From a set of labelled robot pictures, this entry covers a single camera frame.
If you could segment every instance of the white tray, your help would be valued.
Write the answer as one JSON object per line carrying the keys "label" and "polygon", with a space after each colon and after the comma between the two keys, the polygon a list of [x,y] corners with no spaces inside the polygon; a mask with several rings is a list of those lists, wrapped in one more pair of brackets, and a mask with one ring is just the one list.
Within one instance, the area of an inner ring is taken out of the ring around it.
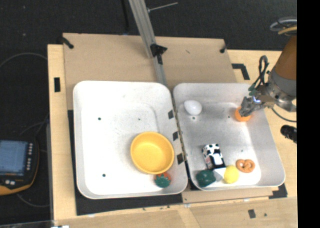
{"label": "white tray", "polygon": [[[191,180],[200,190],[277,187],[285,181],[285,171],[265,111],[254,112],[248,122],[235,119],[236,108],[248,96],[249,86],[239,83],[186,83],[174,89]],[[203,110],[199,116],[187,113],[184,102],[188,100],[201,103]],[[219,144],[227,166],[235,166],[239,159],[250,159],[256,164],[255,170],[252,173],[240,172],[239,180],[234,184],[222,180],[200,187],[196,175],[207,168],[202,148],[209,144]]]}
{"label": "white tray", "polygon": [[77,186],[89,199],[175,195],[188,185],[184,162],[168,171],[167,188],[136,169],[132,140],[158,132],[183,153],[170,91],[159,83],[83,81],[73,91]]}

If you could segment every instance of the white egg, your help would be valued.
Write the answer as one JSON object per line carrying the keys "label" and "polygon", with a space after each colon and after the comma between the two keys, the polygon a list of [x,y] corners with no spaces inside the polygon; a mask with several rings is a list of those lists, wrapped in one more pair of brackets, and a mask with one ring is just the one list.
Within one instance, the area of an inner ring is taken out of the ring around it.
{"label": "white egg", "polygon": [[185,110],[193,116],[197,116],[202,112],[202,105],[198,101],[188,100],[184,102]]}

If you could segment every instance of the wooden table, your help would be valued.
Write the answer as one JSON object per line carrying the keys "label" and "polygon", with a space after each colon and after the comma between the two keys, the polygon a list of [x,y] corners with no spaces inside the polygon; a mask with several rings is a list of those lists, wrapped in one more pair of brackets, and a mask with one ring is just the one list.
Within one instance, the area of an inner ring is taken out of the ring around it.
{"label": "wooden table", "polygon": [[[64,37],[75,44],[74,49],[62,45],[48,46],[55,225],[72,228],[298,226],[297,145],[281,135],[280,129],[287,123],[269,109],[265,113],[286,172],[288,197],[270,199],[278,188],[209,194],[188,188],[183,193],[182,204],[78,216],[68,121],[68,110],[73,107],[73,87],[77,82],[88,79],[154,82],[156,77],[153,62],[145,57],[144,46],[138,36],[66,33]],[[259,74],[260,57],[266,55],[270,67],[273,67],[281,54],[279,51],[243,50],[220,53],[225,44],[220,39],[157,37],[157,43],[168,48],[163,61],[171,90],[183,82],[252,84]],[[112,60],[113,64],[105,63],[106,60]],[[234,70],[232,64],[245,65],[250,80],[244,80],[241,71]],[[104,71],[103,76],[99,75],[100,69]],[[297,118],[295,113],[278,111],[288,119]]]}

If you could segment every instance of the handheld device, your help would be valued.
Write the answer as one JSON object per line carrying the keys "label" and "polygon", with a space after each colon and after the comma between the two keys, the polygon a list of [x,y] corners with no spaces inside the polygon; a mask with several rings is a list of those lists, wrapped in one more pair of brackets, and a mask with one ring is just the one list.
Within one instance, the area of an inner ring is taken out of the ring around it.
{"label": "handheld device", "polygon": [[0,196],[30,188],[39,168],[35,139],[0,139]]}

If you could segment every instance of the cow print carton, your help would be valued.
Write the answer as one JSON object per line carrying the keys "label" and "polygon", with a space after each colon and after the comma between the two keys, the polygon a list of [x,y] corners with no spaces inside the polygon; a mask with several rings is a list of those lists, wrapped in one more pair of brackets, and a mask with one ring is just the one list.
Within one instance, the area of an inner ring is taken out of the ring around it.
{"label": "cow print carton", "polygon": [[208,144],[202,149],[206,166],[209,170],[222,169],[226,167],[219,144]]}

